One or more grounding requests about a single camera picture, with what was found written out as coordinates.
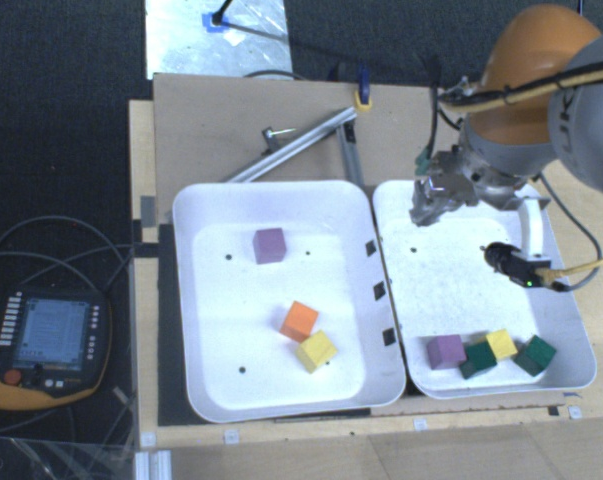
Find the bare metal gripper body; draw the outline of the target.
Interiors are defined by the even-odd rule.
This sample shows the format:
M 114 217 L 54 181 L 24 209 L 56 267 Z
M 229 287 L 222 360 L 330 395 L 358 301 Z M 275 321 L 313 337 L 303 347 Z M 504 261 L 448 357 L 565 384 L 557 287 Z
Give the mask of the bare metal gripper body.
M 525 177 L 502 173 L 470 150 L 440 151 L 427 170 L 426 201 L 443 211 L 480 202 L 513 210 L 519 205 L 517 192 L 526 183 Z

